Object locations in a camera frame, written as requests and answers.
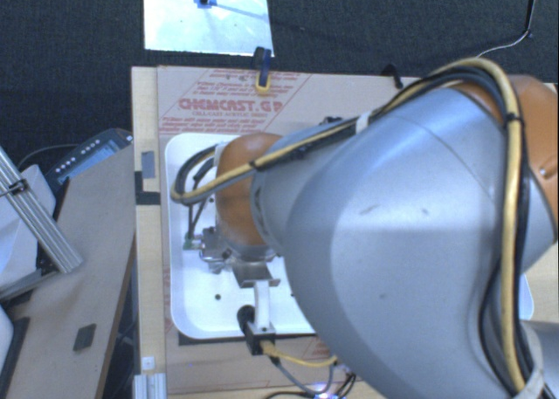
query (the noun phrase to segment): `brown cap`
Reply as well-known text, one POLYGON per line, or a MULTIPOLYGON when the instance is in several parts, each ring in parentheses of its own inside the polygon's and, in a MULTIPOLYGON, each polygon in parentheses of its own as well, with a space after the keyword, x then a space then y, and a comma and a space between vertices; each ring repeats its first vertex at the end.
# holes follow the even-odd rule
MULTIPOLYGON (((279 135, 257 133, 243 135, 229 143, 219 157, 217 175, 244 165, 262 156, 279 138, 279 135)), ((252 220, 252 177, 247 177, 216 194, 216 209, 221 232, 231 242, 242 245, 262 245, 252 220)))
MULTIPOLYGON (((557 228, 557 93, 531 76, 511 76, 524 119, 530 168, 548 200, 557 228)), ((493 98, 470 83, 453 86, 501 121, 493 98)))

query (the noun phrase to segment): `electronic device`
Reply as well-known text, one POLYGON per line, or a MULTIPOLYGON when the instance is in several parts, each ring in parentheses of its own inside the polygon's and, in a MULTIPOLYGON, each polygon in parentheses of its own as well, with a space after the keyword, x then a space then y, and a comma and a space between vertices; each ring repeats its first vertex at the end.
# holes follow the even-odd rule
MULTIPOLYGON (((204 149, 170 194, 215 196, 223 263, 281 255, 310 325, 385 396, 559 396, 559 324, 518 310, 521 275, 557 240, 557 94, 539 81, 459 61, 360 117, 204 149)), ((271 282, 238 320, 285 373, 259 306, 271 282)))
POLYGON ((131 133, 119 129, 108 129, 84 141, 72 152, 57 162, 46 173, 46 181, 56 194, 66 179, 75 177, 95 163, 102 162, 109 156, 116 154, 132 142, 131 133))

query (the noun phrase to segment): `black connector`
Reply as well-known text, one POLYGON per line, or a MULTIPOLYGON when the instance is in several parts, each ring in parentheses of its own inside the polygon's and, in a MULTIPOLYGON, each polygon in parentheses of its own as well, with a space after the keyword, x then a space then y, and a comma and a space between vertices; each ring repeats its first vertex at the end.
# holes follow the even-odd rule
POLYGON ((243 306, 237 312, 238 325, 246 337, 246 345, 252 355, 262 355, 261 341, 275 343, 276 333, 273 327, 257 329, 254 325, 254 306, 243 306))

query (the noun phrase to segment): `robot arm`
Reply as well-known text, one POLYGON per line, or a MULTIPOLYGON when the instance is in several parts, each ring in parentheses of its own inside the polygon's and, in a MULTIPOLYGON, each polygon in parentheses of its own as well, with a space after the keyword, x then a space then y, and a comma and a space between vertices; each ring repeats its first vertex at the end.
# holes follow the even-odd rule
POLYGON ((557 97, 514 89, 458 63, 359 119, 233 141, 174 197, 217 191, 231 249, 282 255, 317 334, 387 397, 559 396, 559 325, 516 310, 557 239, 557 97))

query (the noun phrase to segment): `desk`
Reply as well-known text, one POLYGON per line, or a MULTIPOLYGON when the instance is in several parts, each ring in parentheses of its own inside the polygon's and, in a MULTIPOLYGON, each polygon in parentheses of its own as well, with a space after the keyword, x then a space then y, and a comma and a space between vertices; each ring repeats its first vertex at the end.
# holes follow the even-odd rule
POLYGON ((133 261, 131 146, 72 179, 58 222, 84 263, 10 309, 13 320, 31 320, 8 399, 103 395, 133 261), (92 346, 73 351, 78 330, 91 324, 92 346))
MULTIPOLYGON (((157 107, 157 75, 155 68, 134 68, 132 71, 133 122, 135 137, 135 170, 141 171, 142 153, 155 154, 155 176, 143 180, 143 190, 160 191, 159 139, 157 107)), ((159 205, 138 205, 137 259, 140 308, 140 357, 150 358, 142 374, 166 373, 168 365, 164 322, 164 281, 162 255, 162 214, 159 205)), ((546 254, 528 274, 535 296, 535 319, 559 321, 557 297, 557 249, 546 254)), ((169 394, 171 399, 261 399, 273 389, 241 389, 223 392, 169 394)), ((359 382, 352 398, 380 398, 375 390, 359 382)))

